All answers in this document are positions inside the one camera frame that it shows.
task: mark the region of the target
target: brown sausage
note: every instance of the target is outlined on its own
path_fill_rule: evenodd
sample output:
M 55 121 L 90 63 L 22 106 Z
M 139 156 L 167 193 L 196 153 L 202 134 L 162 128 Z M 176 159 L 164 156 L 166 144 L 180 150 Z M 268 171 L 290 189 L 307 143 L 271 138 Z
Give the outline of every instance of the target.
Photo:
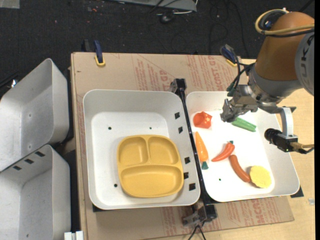
M 229 156 L 230 162 L 231 162 L 231 166 L 234 170 L 234 172 L 236 173 L 236 175 L 239 176 L 239 178 L 241 180 L 243 180 L 244 182 L 250 182 L 250 176 L 248 173 L 246 173 L 240 166 L 239 162 L 238 162 L 238 158 L 235 154 L 232 154 Z

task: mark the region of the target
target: white tray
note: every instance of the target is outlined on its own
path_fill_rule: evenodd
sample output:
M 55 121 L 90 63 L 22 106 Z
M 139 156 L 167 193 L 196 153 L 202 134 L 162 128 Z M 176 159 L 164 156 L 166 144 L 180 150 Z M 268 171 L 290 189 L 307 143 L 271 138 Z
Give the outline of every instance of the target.
M 70 169 L 51 146 L 0 172 L 1 240 L 62 240 L 70 228 Z
M 177 95 L 169 91 L 91 90 L 83 98 L 83 111 L 89 196 L 96 207 L 113 210 L 188 206 L 198 201 L 195 157 L 183 104 Z M 134 135 L 162 135 L 176 144 L 183 172 L 188 173 L 178 193 L 137 198 L 123 192 L 117 147 L 123 138 Z
M 192 132 L 199 132 L 209 153 L 209 169 L 202 170 L 209 196 L 218 202 L 230 202 L 295 194 L 300 182 L 290 154 L 269 144 L 264 137 L 268 128 L 281 130 L 276 115 L 258 109 L 255 113 L 248 112 L 240 116 L 255 124 L 256 132 L 236 127 L 221 120 L 220 113 L 226 98 L 229 98 L 226 91 L 191 92 L 186 97 Z M 193 124 L 194 115 L 202 111 L 212 116 L 209 129 Z M 235 174 L 229 159 L 211 161 L 227 141 L 233 141 L 234 154 L 244 170 L 248 172 L 251 166 L 263 166 L 270 172 L 270 187 L 258 188 L 252 183 L 243 182 Z
M 69 130 L 67 80 L 44 60 L 0 101 L 0 172 Z

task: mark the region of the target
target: yellow lemon slice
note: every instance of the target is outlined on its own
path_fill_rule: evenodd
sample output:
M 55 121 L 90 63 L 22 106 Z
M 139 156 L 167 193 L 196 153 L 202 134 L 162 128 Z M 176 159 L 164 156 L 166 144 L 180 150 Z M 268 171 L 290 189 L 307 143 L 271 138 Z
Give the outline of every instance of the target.
M 270 173 L 262 166 L 252 166 L 250 169 L 251 181 L 259 188 L 266 189 L 271 185 Z

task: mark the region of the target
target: robotic arm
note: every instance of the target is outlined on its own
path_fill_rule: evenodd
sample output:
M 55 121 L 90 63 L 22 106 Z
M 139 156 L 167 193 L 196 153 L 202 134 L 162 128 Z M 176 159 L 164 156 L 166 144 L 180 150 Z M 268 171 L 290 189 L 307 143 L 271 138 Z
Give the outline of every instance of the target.
M 227 89 L 232 99 L 224 100 L 221 119 L 230 123 L 239 115 L 258 109 L 280 114 L 282 132 L 267 129 L 265 138 L 284 152 L 306 154 L 314 149 L 314 145 L 298 143 L 298 137 L 293 133 L 292 112 L 296 107 L 277 105 L 300 88 L 314 96 L 315 20 L 302 12 L 276 9 L 262 14 L 255 28 L 266 38 L 256 62 L 243 70 L 248 83 L 233 85 L 233 82 Z

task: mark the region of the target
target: yellow plate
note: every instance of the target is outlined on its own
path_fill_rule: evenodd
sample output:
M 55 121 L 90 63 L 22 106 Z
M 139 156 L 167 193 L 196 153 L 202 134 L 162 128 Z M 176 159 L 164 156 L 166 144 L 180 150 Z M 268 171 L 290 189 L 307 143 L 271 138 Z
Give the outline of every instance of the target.
M 184 172 L 176 144 L 165 136 L 135 135 L 117 148 L 121 187 L 136 198 L 170 196 L 184 185 Z

